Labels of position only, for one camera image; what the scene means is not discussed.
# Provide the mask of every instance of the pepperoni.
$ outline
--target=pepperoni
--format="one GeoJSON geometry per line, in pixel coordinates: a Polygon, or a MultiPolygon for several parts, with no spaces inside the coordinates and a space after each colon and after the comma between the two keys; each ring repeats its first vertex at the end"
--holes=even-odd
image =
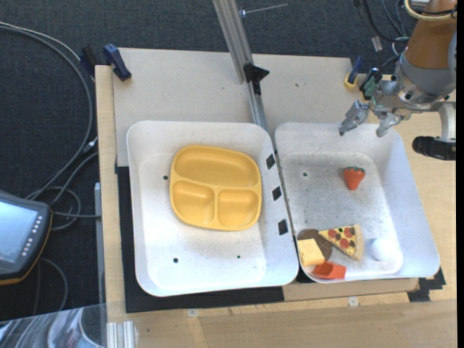
{"type": "Polygon", "coordinates": [[[344,249],[348,249],[349,247],[349,241],[345,238],[340,240],[340,246],[343,247],[344,249]]]}
{"type": "Polygon", "coordinates": [[[331,239],[334,239],[335,238],[335,235],[336,235],[336,231],[334,229],[329,229],[327,231],[327,234],[328,236],[331,238],[331,239]]]}
{"type": "Polygon", "coordinates": [[[351,227],[345,227],[345,230],[344,230],[344,234],[346,237],[348,237],[348,239],[353,237],[353,233],[351,232],[350,228],[351,227]]]}

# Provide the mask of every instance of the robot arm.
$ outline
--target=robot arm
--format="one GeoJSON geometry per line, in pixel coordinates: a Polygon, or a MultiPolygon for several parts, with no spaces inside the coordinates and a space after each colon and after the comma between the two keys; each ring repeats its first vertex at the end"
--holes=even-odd
{"type": "Polygon", "coordinates": [[[369,112],[380,120],[379,137],[412,113],[439,112],[441,137],[418,137],[413,148],[426,156],[455,160],[455,104],[446,100],[456,89],[457,0],[430,0],[422,14],[412,9],[410,0],[405,0],[405,8],[418,23],[396,58],[391,80],[373,68],[360,86],[364,101],[352,105],[339,132],[357,127],[369,112]]]}

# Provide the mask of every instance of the black floor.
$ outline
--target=black floor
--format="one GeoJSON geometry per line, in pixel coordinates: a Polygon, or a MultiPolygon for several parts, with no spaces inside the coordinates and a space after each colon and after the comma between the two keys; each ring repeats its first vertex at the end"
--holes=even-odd
{"type": "MultiPolygon", "coordinates": [[[[353,0],[237,1],[248,11],[288,4],[246,16],[244,24],[254,53],[352,60],[362,55],[364,72],[393,54],[385,41],[378,58],[353,0]]],[[[394,9],[397,0],[387,1],[394,9]]],[[[381,8],[381,0],[368,2],[383,33],[398,36],[381,8]]],[[[404,12],[401,16],[407,27],[413,27],[414,22],[404,12]]],[[[79,54],[90,45],[102,62],[102,49],[108,43],[227,51],[211,0],[0,0],[0,21],[46,33],[79,54]]],[[[93,98],[94,85],[88,76],[85,80],[93,98]]],[[[43,43],[0,29],[0,189],[25,197],[42,187],[79,149],[88,117],[86,92],[68,62],[43,43]]],[[[95,137],[93,123],[88,140],[95,137]]],[[[66,182],[89,154],[79,157],[56,185],[66,182]]],[[[94,213],[94,185],[98,181],[98,159],[93,158],[69,186],[80,198],[83,214],[94,213]]],[[[56,194],[46,192],[39,199],[47,201],[56,194]]],[[[75,200],[65,195],[54,209],[74,212],[76,207],[75,200]]],[[[94,219],[80,219],[63,231],[52,232],[43,253],[66,275],[66,309],[99,302],[94,223],[94,219]]],[[[55,216],[54,226],[62,224],[55,216]]],[[[0,286],[0,320],[59,308],[62,279],[48,263],[41,263],[37,298],[37,275],[34,268],[23,282],[0,286]]]]}

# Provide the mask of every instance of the yellow cheese block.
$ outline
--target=yellow cheese block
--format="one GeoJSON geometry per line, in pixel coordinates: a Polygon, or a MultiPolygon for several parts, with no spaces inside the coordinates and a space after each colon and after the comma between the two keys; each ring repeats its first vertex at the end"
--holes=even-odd
{"type": "Polygon", "coordinates": [[[298,240],[299,258],[303,267],[319,265],[326,261],[314,239],[298,240]]]}

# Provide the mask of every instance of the red strawberry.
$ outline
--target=red strawberry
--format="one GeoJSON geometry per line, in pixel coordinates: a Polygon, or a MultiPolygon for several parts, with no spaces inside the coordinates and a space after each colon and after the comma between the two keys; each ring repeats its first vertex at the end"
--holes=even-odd
{"type": "Polygon", "coordinates": [[[348,189],[354,191],[365,177],[365,171],[361,167],[349,166],[343,169],[343,176],[348,189]]]}

